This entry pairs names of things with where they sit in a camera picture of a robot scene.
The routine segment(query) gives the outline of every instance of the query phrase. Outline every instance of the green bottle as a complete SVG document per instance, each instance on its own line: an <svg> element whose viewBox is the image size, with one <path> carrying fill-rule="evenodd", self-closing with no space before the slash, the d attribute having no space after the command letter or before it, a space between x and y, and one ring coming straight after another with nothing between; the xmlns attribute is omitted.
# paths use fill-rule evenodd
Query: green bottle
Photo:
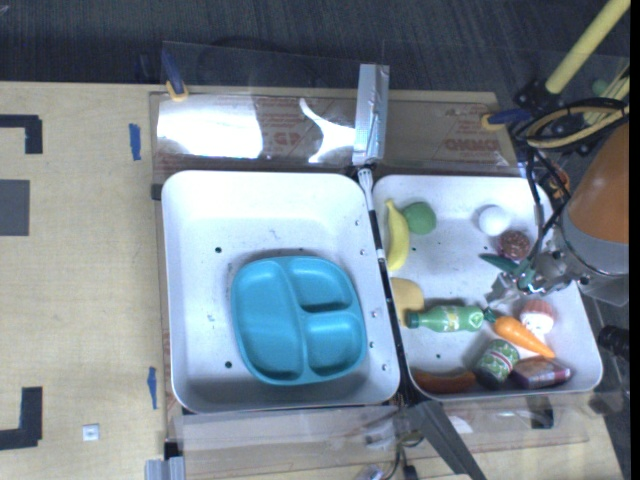
<svg viewBox="0 0 640 480"><path fill-rule="evenodd" d="M425 311L409 311L406 324L410 329L428 327L436 332L477 331L484 313L478 306L435 306Z"/></svg>

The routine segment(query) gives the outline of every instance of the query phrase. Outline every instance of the gray square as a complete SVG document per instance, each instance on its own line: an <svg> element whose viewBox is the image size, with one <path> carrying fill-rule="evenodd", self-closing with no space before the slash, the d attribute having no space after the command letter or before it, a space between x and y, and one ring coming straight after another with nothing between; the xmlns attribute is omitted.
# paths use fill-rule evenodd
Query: gray square
<svg viewBox="0 0 640 480"><path fill-rule="evenodd" d="M29 236L29 180L0 180L0 236Z"/></svg>

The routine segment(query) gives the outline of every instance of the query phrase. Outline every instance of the wooden table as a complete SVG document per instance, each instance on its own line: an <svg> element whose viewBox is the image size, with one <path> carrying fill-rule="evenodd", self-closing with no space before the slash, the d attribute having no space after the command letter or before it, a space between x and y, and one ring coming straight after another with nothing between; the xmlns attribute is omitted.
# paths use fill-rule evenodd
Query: wooden table
<svg viewBox="0 0 640 480"><path fill-rule="evenodd" d="M144 478L161 458L165 415L149 94L158 86L0 83L0 114L37 114L44 152L0 129L0 179L30 181L29 236L0 236L0 429L18 427L23 387L43 388L37 447L0 451L0 478ZM134 161L129 124L141 130ZM157 372L158 408L147 385ZM83 426L100 438L83 441ZM588 440L479 452L488 478L614 479L604 421ZM421 478L451 475L440 458ZM360 467L267 475L352 478Z"/></svg>

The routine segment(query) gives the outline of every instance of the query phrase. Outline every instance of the yellow tube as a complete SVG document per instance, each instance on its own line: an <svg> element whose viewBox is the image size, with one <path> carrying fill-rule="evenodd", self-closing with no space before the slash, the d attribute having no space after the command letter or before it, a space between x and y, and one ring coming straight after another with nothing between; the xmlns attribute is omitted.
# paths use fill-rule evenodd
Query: yellow tube
<svg viewBox="0 0 640 480"><path fill-rule="evenodd" d="M605 4L547 80L545 87L550 93L562 92L630 6L631 0L609 0Z"/></svg>

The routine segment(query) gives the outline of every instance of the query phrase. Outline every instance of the green can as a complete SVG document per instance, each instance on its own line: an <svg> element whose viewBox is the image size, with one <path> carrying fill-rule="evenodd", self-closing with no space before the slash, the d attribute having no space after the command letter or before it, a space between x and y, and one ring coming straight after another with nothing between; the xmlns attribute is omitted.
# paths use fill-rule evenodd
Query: green can
<svg viewBox="0 0 640 480"><path fill-rule="evenodd" d="M480 384L488 389L498 389L513 367L520 361L516 348L505 340L493 340L473 368Z"/></svg>
<svg viewBox="0 0 640 480"><path fill-rule="evenodd" d="M428 327L436 332L474 332L483 321L484 312L478 306L435 306L425 312L407 312L405 317L410 329Z"/></svg>

